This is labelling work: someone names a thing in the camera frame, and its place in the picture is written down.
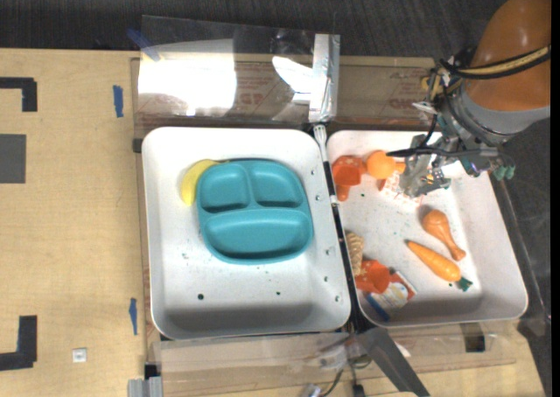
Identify thin black and white rod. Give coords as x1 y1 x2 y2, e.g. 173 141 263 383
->
312 122 365 331

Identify tan waffle biscuit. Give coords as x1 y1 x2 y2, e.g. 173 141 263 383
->
344 231 366 277

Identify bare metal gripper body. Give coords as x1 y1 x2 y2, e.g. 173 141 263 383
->
409 100 487 165

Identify orange carrot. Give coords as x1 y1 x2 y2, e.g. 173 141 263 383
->
406 240 474 292

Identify orange toy fruit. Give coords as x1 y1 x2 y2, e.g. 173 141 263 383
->
365 150 406 181

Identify white plastic tray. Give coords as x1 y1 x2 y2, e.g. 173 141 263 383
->
325 129 529 329
140 126 353 340

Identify blue divided plate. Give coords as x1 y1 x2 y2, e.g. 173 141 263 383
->
195 158 314 266

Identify yellow banana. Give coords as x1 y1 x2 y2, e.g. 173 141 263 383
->
179 158 224 207

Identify orange toy chicken drumstick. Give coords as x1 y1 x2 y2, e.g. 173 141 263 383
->
421 208 467 262

